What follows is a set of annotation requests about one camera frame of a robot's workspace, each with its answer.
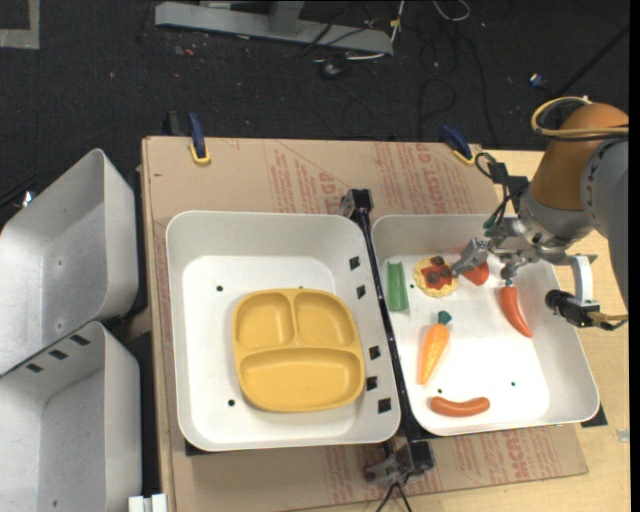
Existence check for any orange chili pepper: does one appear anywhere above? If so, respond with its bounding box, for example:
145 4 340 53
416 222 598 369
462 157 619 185
497 279 535 339

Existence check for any orange sausage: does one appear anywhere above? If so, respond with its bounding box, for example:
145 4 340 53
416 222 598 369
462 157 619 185
429 396 492 418

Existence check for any yellow toy pizza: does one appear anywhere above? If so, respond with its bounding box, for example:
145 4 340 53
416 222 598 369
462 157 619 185
413 254 460 300

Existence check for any yellow divided plate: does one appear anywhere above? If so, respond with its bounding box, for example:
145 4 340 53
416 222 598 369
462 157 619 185
231 287 367 414

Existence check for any black cylinder on white bracket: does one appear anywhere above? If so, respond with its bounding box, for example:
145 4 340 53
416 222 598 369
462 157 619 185
544 253 602 329

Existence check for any black block with thin wires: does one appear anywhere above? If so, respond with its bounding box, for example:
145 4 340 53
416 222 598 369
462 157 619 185
338 188 376 222
363 439 436 484

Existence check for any orange carrot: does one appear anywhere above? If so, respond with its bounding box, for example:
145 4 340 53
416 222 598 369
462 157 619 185
417 309 454 387

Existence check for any thin black rod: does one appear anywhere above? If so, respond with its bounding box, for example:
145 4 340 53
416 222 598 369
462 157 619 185
355 208 420 444

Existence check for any brown cardboard board red print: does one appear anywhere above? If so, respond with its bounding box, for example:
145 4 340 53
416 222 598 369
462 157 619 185
141 135 590 512

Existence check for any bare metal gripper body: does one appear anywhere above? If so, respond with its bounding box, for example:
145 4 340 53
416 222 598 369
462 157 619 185
485 215 571 265

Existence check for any white plastic tray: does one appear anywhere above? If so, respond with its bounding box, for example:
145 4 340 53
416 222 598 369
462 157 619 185
0 320 144 512
0 147 141 376
370 213 601 438
165 209 403 453

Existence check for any black computer mouse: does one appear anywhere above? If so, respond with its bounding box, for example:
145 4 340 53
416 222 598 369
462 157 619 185
319 54 351 81

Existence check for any green celery stick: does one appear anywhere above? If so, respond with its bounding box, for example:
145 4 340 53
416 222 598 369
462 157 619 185
385 259 411 313

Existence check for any red toy pepper piece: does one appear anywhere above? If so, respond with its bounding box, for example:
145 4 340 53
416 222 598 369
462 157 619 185
459 261 491 288

